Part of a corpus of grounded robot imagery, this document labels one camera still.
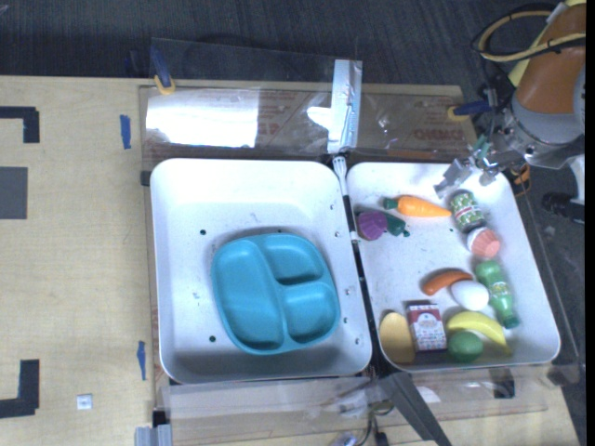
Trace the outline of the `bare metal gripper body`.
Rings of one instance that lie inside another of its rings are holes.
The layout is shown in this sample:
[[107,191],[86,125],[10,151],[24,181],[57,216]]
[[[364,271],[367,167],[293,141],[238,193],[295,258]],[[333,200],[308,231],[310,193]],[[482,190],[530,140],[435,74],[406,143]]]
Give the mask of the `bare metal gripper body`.
[[520,126],[498,126],[479,136],[471,154],[481,169],[519,168],[524,164],[560,169],[583,154],[584,147],[583,135],[564,135],[562,143],[552,143],[530,135]]

